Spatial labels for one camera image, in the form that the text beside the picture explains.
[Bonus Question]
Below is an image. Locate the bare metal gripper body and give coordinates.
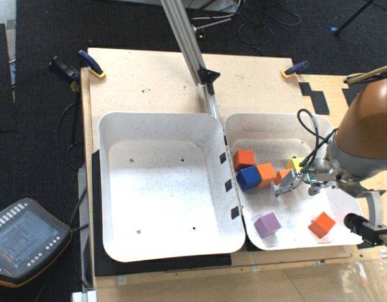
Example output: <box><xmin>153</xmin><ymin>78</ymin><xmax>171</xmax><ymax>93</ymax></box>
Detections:
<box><xmin>301</xmin><ymin>157</ymin><xmax>342</xmax><ymax>197</ymax></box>

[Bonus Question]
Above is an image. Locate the orange cube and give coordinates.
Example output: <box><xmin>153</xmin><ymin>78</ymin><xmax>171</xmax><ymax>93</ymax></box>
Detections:
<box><xmin>307</xmin><ymin>211</ymin><xmax>337</xmax><ymax>240</ymax></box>
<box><xmin>273</xmin><ymin>168</ymin><xmax>292</xmax><ymax>186</ymax></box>
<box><xmin>255</xmin><ymin>162</ymin><xmax>278</xmax><ymax>189</ymax></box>
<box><xmin>232</xmin><ymin>148</ymin><xmax>256</xmax><ymax>172</ymax></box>

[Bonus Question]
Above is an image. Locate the yellow cube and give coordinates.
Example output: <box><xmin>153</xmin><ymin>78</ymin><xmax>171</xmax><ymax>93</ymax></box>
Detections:
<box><xmin>285</xmin><ymin>157</ymin><xmax>308</xmax><ymax>174</ymax></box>

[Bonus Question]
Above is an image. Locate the white plastic tray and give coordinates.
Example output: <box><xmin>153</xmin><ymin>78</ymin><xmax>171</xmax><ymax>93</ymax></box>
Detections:
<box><xmin>98</xmin><ymin>111</ymin><xmax>247</xmax><ymax>263</ymax></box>
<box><xmin>224</xmin><ymin>112</ymin><xmax>366</xmax><ymax>252</ymax></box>

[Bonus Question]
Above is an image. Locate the blue cube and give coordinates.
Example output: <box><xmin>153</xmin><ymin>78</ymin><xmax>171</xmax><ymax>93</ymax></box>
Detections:
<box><xmin>235</xmin><ymin>165</ymin><xmax>262</xmax><ymax>192</ymax></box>

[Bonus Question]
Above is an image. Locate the purple cube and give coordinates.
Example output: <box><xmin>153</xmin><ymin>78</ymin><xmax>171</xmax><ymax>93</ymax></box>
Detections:
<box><xmin>253</xmin><ymin>212</ymin><xmax>283</xmax><ymax>240</ymax></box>

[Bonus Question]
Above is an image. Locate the pale wood board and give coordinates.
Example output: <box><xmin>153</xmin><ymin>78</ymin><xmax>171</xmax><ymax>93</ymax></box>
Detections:
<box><xmin>87</xmin><ymin>47</ymin><xmax>353</xmax><ymax>269</ymax></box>

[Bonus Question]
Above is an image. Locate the black cylinder on white bracket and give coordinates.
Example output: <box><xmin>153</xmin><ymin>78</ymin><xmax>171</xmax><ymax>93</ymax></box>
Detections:
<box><xmin>343</xmin><ymin>189</ymin><xmax>387</xmax><ymax>247</ymax></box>

